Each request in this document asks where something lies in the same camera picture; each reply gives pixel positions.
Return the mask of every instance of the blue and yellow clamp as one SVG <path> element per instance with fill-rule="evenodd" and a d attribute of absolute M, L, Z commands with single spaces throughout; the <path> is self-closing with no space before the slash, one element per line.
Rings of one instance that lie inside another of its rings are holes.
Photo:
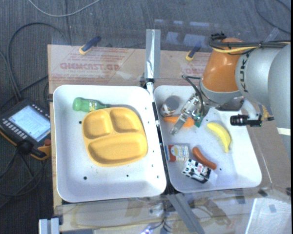
<path fill-rule="evenodd" d="M 192 50 L 190 50 L 190 51 L 188 52 L 188 54 L 186 55 L 186 59 L 187 59 L 188 61 L 193 60 L 195 52 L 198 52 L 198 51 L 200 50 L 200 48 L 201 48 L 201 42 L 198 42 L 198 43 L 192 48 Z"/>
<path fill-rule="evenodd" d="M 96 46 L 99 41 L 101 41 L 100 36 L 92 38 L 89 42 L 79 48 L 79 53 L 85 55 L 88 51 L 90 51 L 91 47 Z"/>

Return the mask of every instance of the white plastic tray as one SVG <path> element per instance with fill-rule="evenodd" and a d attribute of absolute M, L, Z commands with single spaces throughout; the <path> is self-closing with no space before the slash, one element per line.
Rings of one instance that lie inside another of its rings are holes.
<path fill-rule="evenodd" d="M 154 91 L 157 110 L 169 96 L 179 98 L 179 108 L 175 111 L 180 114 L 180 110 L 194 89 L 191 86 L 159 86 Z M 202 184 L 194 179 L 181 174 L 182 161 L 167 162 L 168 173 L 172 185 L 182 193 L 193 193 L 212 190 L 226 190 L 236 188 L 256 187 L 262 180 L 262 174 L 254 149 L 245 126 L 231 126 L 230 116 L 241 112 L 221 112 L 214 108 L 204 118 L 198 128 L 181 128 L 174 136 L 169 132 L 173 123 L 167 123 L 159 115 L 161 131 L 164 145 L 167 144 L 187 144 L 190 158 L 194 159 L 192 148 L 199 147 L 201 152 L 217 164 L 217 169 L 212 170 L 208 182 Z M 207 130 L 206 124 L 214 121 L 222 124 L 228 129 L 231 135 L 229 152 L 224 153 L 217 138 Z"/>
<path fill-rule="evenodd" d="M 85 112 L 74 111 L 74 98 L 96 99 L 104 104 L 127 106 L 140 117 L 148 152 L 131 164 L 102 167 L 90 160 L 84 147 L 81 124 Z M 63 85 L 53 94 L 57 189 L 68 202 L 85 202 L 160 195 L 166 176 L 149 93 L 133 86 Z"/>

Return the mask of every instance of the handheld device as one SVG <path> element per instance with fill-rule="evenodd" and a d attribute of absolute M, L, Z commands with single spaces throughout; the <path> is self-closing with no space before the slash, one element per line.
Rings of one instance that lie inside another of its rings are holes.
<path fill-rule="evenodd" d="M 29 100 L 0 115 L 0 134 L 36 159 L 44 160 L 51 154 L 50 115 Z"/>

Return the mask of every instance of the carrot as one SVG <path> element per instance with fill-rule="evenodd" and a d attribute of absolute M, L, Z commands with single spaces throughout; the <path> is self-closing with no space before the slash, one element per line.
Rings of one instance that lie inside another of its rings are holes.
<path fill-rule="evenodd" d="M 170 123 L 176 123 L 179 116 L 166 116 L 164 117 L 164 121 Z M 190 127 L 194 125 L 194 120 L 191 117 L 188 117 L 183 127 Z"/>
<path fill-rule="evenodd" d="M 195 158 L 203 165 L 212 168 L 213 170 L 217 168 L 217 165 L 214 162 L 211 162 L 210 160 L 205 158 L 204 155 L 201 153 L 200 149 L 198 149 L 197 147 L 192 148 L 192 153 L 195 156 Z"/>

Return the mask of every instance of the device screen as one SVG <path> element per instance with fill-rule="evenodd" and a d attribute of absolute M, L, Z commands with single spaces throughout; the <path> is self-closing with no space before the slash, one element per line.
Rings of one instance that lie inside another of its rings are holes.
<path fill-rule="evenodd" d="M 48 135 L 51 129 L 50 121 L 39 114 L 31 106 L 26 106 L 9 120 L 39 142 Z"/>

